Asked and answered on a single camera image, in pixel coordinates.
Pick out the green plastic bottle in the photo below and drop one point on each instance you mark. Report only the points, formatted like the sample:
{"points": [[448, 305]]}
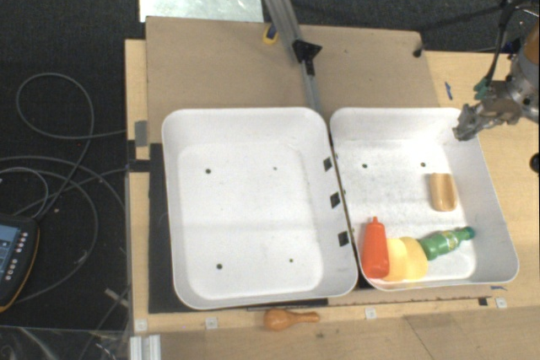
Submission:
{"points": [[441, 243]]}

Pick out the orange squeeze bottle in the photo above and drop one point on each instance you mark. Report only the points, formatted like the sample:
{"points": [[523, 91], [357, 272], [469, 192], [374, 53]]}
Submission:
{"points": [[375, 250]]}

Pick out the yellow rounded toy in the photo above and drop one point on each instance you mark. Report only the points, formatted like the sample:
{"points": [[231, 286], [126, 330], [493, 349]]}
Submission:
{"points": [[407, 263]]}

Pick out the brown cardboard board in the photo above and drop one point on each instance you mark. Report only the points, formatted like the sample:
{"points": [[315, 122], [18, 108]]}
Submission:
{"points": [[228, 67]]}

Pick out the tan bread bun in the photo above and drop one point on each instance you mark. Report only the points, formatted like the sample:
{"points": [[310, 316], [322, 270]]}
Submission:
{"points": [[443, 191]]}

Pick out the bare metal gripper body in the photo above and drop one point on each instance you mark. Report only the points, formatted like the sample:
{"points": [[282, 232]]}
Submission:
{"points": [[504, 103]]}

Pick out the white plastic tray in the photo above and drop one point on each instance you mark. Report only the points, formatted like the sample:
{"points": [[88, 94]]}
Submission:
{"points": [[401, 189], [249, 215]]}

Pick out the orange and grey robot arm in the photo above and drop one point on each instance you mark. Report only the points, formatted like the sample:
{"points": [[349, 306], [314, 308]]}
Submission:
{"points": [[532, 42]]}

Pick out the brown chicken drumstick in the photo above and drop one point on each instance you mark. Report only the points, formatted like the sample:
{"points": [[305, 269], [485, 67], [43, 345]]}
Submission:
{"points": [[280, 319]]}

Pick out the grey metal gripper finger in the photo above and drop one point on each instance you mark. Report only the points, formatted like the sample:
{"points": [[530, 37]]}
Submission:
{"points": [[466, 116], [471, 131]]}

